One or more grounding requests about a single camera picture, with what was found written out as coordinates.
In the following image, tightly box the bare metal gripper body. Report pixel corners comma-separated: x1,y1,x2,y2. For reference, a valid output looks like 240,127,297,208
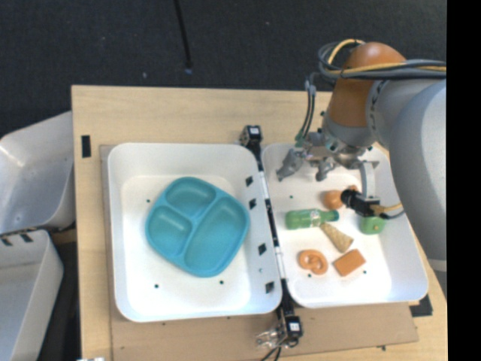
299,132,377,171

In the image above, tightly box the orange round toy food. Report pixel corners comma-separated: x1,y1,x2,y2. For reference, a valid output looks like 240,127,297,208
323,185,358,211

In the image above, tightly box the green plastic bottle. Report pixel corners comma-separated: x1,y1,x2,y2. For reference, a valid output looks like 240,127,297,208
284,208,340,231

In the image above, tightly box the thin black and white rod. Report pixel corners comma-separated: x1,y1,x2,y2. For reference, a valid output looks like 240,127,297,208
250,141,291,317

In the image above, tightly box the beige ice cream cone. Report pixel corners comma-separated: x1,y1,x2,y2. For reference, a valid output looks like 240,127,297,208
319,221,355,254

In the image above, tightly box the green cube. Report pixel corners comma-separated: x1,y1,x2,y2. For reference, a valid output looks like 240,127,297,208
358,214,385,236

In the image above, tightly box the orange pretzel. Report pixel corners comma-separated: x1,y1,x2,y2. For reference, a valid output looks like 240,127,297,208
297,249,329,276

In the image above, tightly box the orange bread slice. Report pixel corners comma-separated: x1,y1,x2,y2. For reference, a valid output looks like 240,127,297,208
332,248,367,278

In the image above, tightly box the blue divided plate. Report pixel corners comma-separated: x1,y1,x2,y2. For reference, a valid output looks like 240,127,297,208
144,176,251,279

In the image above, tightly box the white plastic tray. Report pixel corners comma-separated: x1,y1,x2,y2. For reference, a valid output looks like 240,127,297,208
261,141,430,310
107,141,284,323

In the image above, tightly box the black cylinder on white bracket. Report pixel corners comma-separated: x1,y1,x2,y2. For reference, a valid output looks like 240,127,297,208
340,159,381,218

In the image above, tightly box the black block with thin wires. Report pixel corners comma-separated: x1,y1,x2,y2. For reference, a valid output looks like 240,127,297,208
239,124,263,147
277,313,304,341

